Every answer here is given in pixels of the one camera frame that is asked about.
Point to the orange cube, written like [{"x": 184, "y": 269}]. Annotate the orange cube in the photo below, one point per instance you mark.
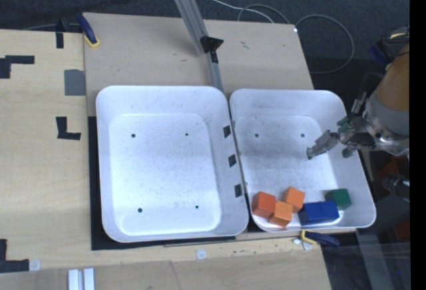
[
  {"x": 282, "y": 214},
  {"x": 294, "y": 197},
  {"x": 263, "y": 203}
]

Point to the pale wood board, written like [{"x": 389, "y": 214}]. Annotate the pale wood board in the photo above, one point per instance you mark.
[{"x": 149, "y": 56}]

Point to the green cube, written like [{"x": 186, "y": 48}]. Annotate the green cube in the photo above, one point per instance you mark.
[{"x": 340, "y": 197}]

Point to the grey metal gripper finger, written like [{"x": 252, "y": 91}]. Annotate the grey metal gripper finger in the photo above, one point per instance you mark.
[
  {"x": 349, "y": 151},
  {"x": 320, "y": 146}
]

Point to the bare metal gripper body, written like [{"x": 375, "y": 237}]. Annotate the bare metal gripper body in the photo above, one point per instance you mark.
[{"x": 361, "y": 139}]

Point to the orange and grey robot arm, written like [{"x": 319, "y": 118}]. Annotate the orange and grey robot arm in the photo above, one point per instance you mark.
[{"x": 396, "y": 89}]

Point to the white plastic tray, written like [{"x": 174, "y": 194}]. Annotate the white plastic tray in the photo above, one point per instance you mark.
[
  {"x": 283, "y": 162},
  {"x": 159, "y": 165}
]

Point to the blue cube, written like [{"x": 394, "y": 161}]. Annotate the blue cube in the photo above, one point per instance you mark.
[
  {"x": 310, "y": 213},
  {"x": 330, "y": 210}
]

